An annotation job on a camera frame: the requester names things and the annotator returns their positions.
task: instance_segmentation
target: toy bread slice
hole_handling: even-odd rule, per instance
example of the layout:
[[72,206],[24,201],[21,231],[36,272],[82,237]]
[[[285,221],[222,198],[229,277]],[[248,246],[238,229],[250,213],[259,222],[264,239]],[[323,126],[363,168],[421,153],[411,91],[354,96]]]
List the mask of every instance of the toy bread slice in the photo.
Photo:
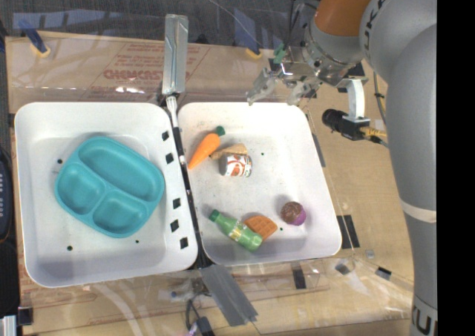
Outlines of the toy bread slice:
[[229,146],[228,148],[223,148],[221,150],[217,150],[210,155],[211,159],[220,159],[221,156],[224,154],[239,154],[239,155],[247,155],[247,148],[243,143],[237,143],[234,145]]
[[246,224],[251,231],[261,235],[263,241],[277,231],[277,224],[268,217],[260,214],[249,217],[244,221],[244,224]]

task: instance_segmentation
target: toy bottle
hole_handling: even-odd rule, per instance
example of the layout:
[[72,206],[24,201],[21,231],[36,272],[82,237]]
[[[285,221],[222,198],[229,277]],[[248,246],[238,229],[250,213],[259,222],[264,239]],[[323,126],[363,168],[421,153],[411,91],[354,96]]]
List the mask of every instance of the toy bottle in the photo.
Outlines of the toy bottle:
[[213,223],[217,223],[220,230],[230,239],[236,241],[249,251],[254,251],[262,243],[262,236],[251,231],[241,221],[222,215],[217,209],[209,215]]

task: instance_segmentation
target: toy can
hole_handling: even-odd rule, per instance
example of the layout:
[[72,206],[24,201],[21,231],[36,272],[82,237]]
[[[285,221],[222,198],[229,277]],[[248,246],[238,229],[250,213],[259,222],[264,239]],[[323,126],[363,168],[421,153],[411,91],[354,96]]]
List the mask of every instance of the toy can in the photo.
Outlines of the toy can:
[[248,177],[252,172],[249,155],[224,154],[219,161],[220,173],[225,177]]

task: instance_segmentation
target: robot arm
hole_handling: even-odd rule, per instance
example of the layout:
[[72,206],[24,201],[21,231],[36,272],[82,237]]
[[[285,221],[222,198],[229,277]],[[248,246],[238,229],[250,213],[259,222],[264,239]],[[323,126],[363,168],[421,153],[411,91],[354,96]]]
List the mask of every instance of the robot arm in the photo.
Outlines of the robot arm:
[[[324,83],[357,92],[364,80],[350,82],[344,77],[362,59],[386,81],[387,140],[414,261],[412,336],[437,335],[438,323],[436,3],[321,0],[314,21],[305,29],[302,47],[288,47],[284,55],[277,55],[274,63],[279,68],[263,71],[247,94],[251,105],[283,82],[292,89],[287,102],[294,105]],[[356,95],[349,98],[358,100]],[[361,111],[341,113],[339,122],[330,121],[331,113],[324,113],[324,123],[338,123],[350,129],[345,131],[350,136],[334,130],[358,139],[358,127],[366,126],[358,123],[365,120]]]

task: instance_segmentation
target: teal divided plate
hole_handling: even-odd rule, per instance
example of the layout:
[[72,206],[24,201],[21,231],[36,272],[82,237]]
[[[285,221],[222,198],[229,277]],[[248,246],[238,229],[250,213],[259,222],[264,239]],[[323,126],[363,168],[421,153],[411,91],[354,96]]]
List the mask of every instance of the teal divided plate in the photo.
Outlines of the teal divided plate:
[[105,136],[83,142],[63,165],[54,187],[69,214],[111,237],[128,237],[142,228],[164,190],[157,166]]

